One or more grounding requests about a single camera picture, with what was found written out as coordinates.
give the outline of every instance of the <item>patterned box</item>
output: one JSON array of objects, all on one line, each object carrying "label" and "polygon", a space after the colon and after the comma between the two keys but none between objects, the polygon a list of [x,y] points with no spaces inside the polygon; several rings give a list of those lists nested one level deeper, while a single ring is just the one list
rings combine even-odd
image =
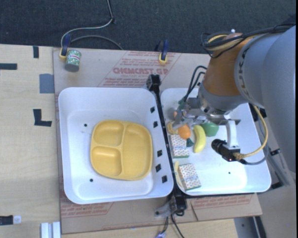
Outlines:
[{"label": "patterned box", "polygon": [[189,157],[189,150],[187,148],[172,149],[172,156],[174,158],[188,158]]},{"label": "patterned box", "polygon": [[170,135],[170,144],[172,149],[187,148],[187,140],[181,138],[178,134]]},{"label": "patterned box", "polygon": [[178,173],[185,190],[201,187],[198,174],[193,164],[190,163],[179,166]]}]

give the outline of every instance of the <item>can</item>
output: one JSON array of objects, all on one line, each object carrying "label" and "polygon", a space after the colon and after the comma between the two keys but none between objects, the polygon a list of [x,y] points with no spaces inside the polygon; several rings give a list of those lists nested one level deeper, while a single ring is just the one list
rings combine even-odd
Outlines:
[{"label": "can", "polygon": [[79,70],[81,53],[77,50],[68,50],[66,54],[65,69],[70,72]]}]

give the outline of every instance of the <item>cardboard box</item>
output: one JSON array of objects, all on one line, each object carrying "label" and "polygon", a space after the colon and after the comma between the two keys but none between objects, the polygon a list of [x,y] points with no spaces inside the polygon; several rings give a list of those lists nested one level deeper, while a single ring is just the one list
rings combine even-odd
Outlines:
[{"label": "cardboard box", "polygon": [[[154,212],[167,203],[167,198],[85,205],[67,199],[63,187],[58,96],[68,87],[144,87],[150,74],[160,75],[161,91],[188,87],[195,67],[207,66],[210,58],[169,53],[167,63],[161,65],[157,52],[78,50],[82,56],[77,72],[66,71],[59,49],[53,50],[62,233],[163,225],[165,219],[155,218]],[[176,217],[179,223],[262,214],[256,194],[190,198],[187,204],[184,216]]]}]

